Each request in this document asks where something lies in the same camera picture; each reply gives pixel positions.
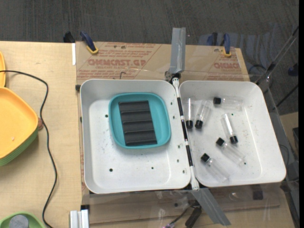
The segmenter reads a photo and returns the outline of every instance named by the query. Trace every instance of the plastic test tube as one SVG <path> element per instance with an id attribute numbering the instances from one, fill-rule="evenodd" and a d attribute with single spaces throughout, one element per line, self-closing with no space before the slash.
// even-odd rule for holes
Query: plastic test tube
<path id="1" fill-rule="evenodd" d="M 188 98 L 184 101 L 183 105 L 186 127 L 191 129 L 193 127 L 193 120 L 195 115 L 195 104 L 191 98 Z"/>
<path id="2" fill-rule="evenodd" d="M 211 102 L 210 101 L 202 101 L 197 114 L 195 116 L 195 127 L 196 128 L 202 128 L 203 123 L 206 121 L 206 119 L 209 116 L 211 110 Z"/>
<path id="3" fill-rule="evenodd" d="M 226 142 L 222 138 L 218 138 L 216 144 L 220 147 L 223 154 L 230 158 L 237 165 L 246 165 L 245 155 L 241 153 L 235 146 Z"/>
<path id="4" fill-rule="evenodd" d="M 223 124 L 224 131 L 225 131 L 227 137 L 230 139 L 230 142 L 238 143 L 238 138 L 235 135 L 234 127 L 232 126 L 232 122 L 230 119 L 230 114 L 229 113 L 223 114 L 221 121 Z"/>
<path id="5" fill-rule="evenodd" d="M 209 155 L 204 153 L 201 157 L 202 161 L 206 164 L 207 170 L 220 182 L 225 182 L 229 180 L 230 174 L 220 165 L 220 163 L 210 158 Z"/>
<path id="6" fill-rule="evenodd" d="M 223 106 L 224 108 L 231 108 L 236 110 L 242 110 L 243 101 L 237 97 L 214 97 L 213 104 L 217 106 Z"/>

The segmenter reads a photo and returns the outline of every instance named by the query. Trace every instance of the open hinged case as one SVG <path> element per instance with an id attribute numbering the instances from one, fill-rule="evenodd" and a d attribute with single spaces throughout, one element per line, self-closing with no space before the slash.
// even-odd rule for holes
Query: open hinged case
<path id="1" fill-rule="evenodd" d="M 211 102 L 209 116 L 201 129 L 183 129 L 178 94 L 182 105 L 192 99 L 196 111 L 202 101 Z M 159 98 L 159 103 L 153 104 L 161 105 L 150 105 L 152 121 L 158 121 L 154 125 L 156 140 L 157 143 L 159 138 L 165 141 L 153 147 L 144 143 L 135 148 L 122 146 L 116 136 L 125 133 L 118 104 L 153 101 L 151 95 Z M 242 106 L 214 105 L 214 97 L 238 98 Z M 93 193 L 191 189 L 190 184 L 195 181 L 200 187 L 237 186 L 279 182 L 285 178 L 285 165 L 264 96 L 254 83 L 184 81 L 177 92 L 164 80 L 90 79 L 81 85 L 80 99 L 84 179 Z M 236 165 L 216 145 L 218 138 L 229 142 L 221 122 L 223 114 L 229 115 L 238 139 L 233 147 L 246 156 L 246 163 L 242 165 Z M 188 141 L 185 141 L 185 130 Z M 220 182 L 211 174 L 201 160 L 204 153 L 224 167 L 230 175 L 228 181 Z"/>
<path id="2" fill-rule="evenodd" d="M 0 52 L 0 71 L 5 70 Z M 5 87 L 5 72 L 0 73 L 0 166 L 21 154 L 37 137 L 38 117 L 16 93 Z"/>

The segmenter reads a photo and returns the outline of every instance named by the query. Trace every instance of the black wire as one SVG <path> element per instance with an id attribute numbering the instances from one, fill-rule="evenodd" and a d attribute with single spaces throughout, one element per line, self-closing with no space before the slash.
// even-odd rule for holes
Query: black wire
<path id="1" fill-rule="evenodd" d="M 264 69 L 265 71 L 267 70 L 263 65 L 261 65 L 261 64 L 255 64 L 255 65 L 251 66 L 250 69 L 248 69 L 248 74 L 250 75 L 251 70 L 252 70 L 253 68 L 256 68 L 256 67 L 262 68 L 262 69 Z"/>
<path id="2" fill-rule="evenodd" d="M 190 206 L 187 207 L 187 208 L 180 214 L 180 216 L 178 216 L 175 220 L 171 221 L 169 224 L 171 225 L 171 224 L 175 223 L 176 221 L 178 221 L 178 220 L 187 212 L 187 210 L 188 210 L 189 208 L 190 208 Z"/>
<path id="3" fill-rule="evenodd" d="M 289 150 L 288 150 L 288 148 L 285 145 L 279 144 L 279 146 L 280 147 L 284 147 L 285 150 L 287 151 L 287 161 L 286 161 L 286 163 L 284 161 L 285 166 L 287 166 L 289 164 Z"/>
<path id="4" fill-rule="evenodd" d="M 45 223 L 46 225 L 48 225 L 50 228 L 52 228 L 52 226 L 51 226 L 50 224 L 48 224 L 47 221 L 46 221 L 45 218 L 44 218 L 44 214 L 45 214 L 46 208 L 47 208 L 47 206 L 48 206 L 48 202 L 49 202 L 49 200 L 50 200 L 50 198 L 51 198 L 51 196 L 52 196 L 52 193 L 53 193 L 54 188 L 55 188 L 56 183 L 57 183 L 57 169 L 56 169 L 56 165 L 55 165 L 53 156 L 52 156 L 51 151 L 50 151 L 50 149 L 49 149 L 49 133 L 48 133 L 48 128 L 47 128 L 47 125 L 45 124 L 45 122 L 43 121 L 43 118 L 42 118 L 43 106 L 44 106 L 44 104 L 45 104 L 45 102 L 46 102 L 46 100 L 47 100 L 47 96 L 48 96 L 48 84 L 47 84 L 43 79 L 41 79 L 41 78 L 38 78 L 38 77 L 33 76 L 33 75 L 31 75 L 31 74 L 23 73 L 23 72 L 20 72 L 20 71 L 14 71 L 14 70 L 0 70 L 0 73 L 2 73 L 2 72 L 10 72 L 10 73 L 17 73 L 17 74 L 26 75 L 26 76 L 29 76 L 29 77 L 31 77 L 31 78 L 34 78 L 34 79 L 36 79 L 36 80 L 38 80 L 38 81 L 44 83 L 44 84 L 46 85 L 46 87 L 47 87 L 46 95 L 44 96 L 44 100 L 43 100 L 43 102 L 42 102 L 42 105 L 41 105 L 40 113 L 39 113 L 39 114 L 40 114 L 40 119 L 41 119 L 41 121 L 42 121 L 42 124 L 44 125 L 44 127 L 45 127 L 45 129 L 46 129 L 46 131 L 47 131 L 47 150 L 48 150 L 48 154 L 49 154 L 49 156 L 50 156 L 50 158 L 51 158 L 51 160 L 52 160 L 52 164 L 53 164 L 53 168 L 54 168 L 54 172 L 55 172 L 55 180 L 54 180 L 54 184 L 53 184 L 52 190 L 51 190 L 51 192 L 50 192 L 50 194 L 49 194 L 49 196 L 48 196 L 48 198 L 47 198 L 47 201 L 46 201 L 46 203 L 45 203 L 45 205 L 44 205 L 44 207 L 43 207 L 42 219 L 43 219 L 43 221 L 44 221 L 44 223 Z"/>
<path id="5" fill-rule="evenodd" d="M 299 87 L 299 84 L 297 84 L 275 107 L 279 107 L 280 104 L 282 104 L 297 88 Z"/>

